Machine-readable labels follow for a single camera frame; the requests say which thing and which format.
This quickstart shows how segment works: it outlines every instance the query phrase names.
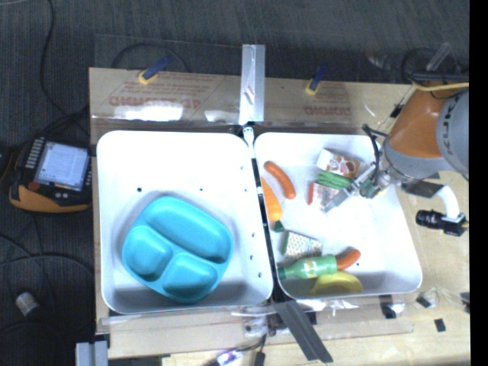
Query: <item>blue clamp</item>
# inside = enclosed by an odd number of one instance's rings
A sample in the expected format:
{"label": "blue clamp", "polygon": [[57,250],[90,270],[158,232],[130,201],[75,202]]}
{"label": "blue clamp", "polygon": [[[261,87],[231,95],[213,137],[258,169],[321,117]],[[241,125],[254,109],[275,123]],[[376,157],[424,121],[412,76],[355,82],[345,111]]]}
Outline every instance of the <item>blue clamp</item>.
{"label": "blue clamp", "polygon": [[150,82],[156,80],[158,72],[165,69],[171,62],[171,57],[166,56],[152,64],[148,69],[139,74],[139,82],[148,85]]}
{"label": "blue clamp", "polygon": [[317,68],[315,75],[308,81],[307,87],[305,91],[309,95],[315,95],[319,90],[320,81],[323,79],[323,76],[326,74],[327,65],[321,65]]}

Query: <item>bottle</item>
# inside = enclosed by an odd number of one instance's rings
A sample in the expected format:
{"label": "bottle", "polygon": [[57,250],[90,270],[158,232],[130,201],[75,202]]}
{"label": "bottle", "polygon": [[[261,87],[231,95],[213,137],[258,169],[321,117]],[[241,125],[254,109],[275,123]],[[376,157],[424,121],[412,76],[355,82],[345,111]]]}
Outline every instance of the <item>bottle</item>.
{"label": "bottle", "polygon": [[337,260],[332,254],[315,258],[302,258],[288,267],[278,269],[278,277],[283,280],[290,277],[308,279],[337,272]]}

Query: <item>black surface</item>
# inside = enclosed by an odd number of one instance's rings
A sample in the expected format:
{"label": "black surface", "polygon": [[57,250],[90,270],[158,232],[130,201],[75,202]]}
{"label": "black surface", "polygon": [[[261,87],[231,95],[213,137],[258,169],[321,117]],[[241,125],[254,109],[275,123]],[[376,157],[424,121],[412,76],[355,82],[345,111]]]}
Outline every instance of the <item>black surface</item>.
{"label": "black surface", "polygon": [[[308,79],[327,63],[326,80],[352,82],[404,82],[444,42],[452,47],[449,62],[461,71],[469,63],[470,0],[5,4],[13,1],[0,0],[0,145],[7,147],[19,147],[66,114],[86,111],[88,68],[109,67],[119,53],[119,68],[148,66],[173,53],[179,57],[174,70],[239,75],[241,46],[258,43],[266,46],[268,77]],[[124,51],[141,40],[158,46]],[[87,132],[86,113],[59,129],[71,140],[88,140]],[[91,209],[32,215],[2,195],[0,236],[0,262],[26,253],[56,255],[93,269]],[[92,340],[95,327],[93,277],[78,263],[29,258],[2,266],[0,364],[75,364],[74,344]],[[25,320],[14,305],[22,291],[49,311],[47,321]]]}

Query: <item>blue plate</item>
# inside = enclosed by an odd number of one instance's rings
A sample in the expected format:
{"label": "blue plate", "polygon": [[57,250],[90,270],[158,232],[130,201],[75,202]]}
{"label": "blue plate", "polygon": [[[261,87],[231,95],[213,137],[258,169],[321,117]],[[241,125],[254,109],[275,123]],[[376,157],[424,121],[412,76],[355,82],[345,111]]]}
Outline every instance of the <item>blue plate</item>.
{"label": "blue plate", "polygon": [[234,250],[232,233],[187,201],[156,198],[130,228],[122,246],[126,270],[178,303],[196,303],[219,284]]}

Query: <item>wooden table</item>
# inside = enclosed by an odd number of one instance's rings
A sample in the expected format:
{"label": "wooden table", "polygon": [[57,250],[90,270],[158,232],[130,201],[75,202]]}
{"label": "wooden table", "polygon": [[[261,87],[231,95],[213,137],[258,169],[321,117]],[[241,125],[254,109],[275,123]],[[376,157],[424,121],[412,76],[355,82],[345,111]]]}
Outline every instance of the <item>wooden table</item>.
{"label": "wooden table", "polygon": [[[103,133],[115,129],[157,128],[154,124],[109,117],[97,117],[101,103],[95,96],[99,84],[97,75],[112,77],[113,69],[91,71],[91,129],[95,147]],[[296,93],[304,83],[299,80],[266,79],[275,91]],[[239,80],[227,78],[229,91],[235,91]],[[411,89],[408,85],[368,83],[333,83],[347,94],[347,105],[353,123],[372,126],[385,120],[393,106]],[[326,120],[323,115],[303,117],[303,122]],[[109,308],[101,295],[101,257],[96,158],[93,158],[94,217],[95,217],[95,273],[96,312],[98,332],[109,333],[109,359],[162,357],[163,365],[204,365],[228,348],[257,342],[246,326],[249,317],[235,316],[230,310],[202,313],[157,313],[139,319],[126,316],[109,317]],[[451,186],[457,196],[460,210],[469,219],[469,184],[459,174],[442,172],[441,182]],[[317,313],[316,331],[323,339],[336,364],[354,365],[440,365],[470,364],[470,314],[460,294],[470,291],[469,232],[460,237],[448,236],[439,230],[428,230],[415,224],[419,209],[444,211],[438,198],[426,199],[398,191],[400,203],[409,224],[413,242],[422,266],[422,285],[418,292],[400,296],[395,302],[404,307],[396,319],[386,319],[380,308],[348,311],[331,310]],[[432,301],[424,307],[417,296]],[[445,325],[438,330],[437,322]],[[286,331],[268,336],[264,347],[267,366],[313,364],[303,355],[294,337]],[[238,365],[252,365],[255,351],[245,352]]]}

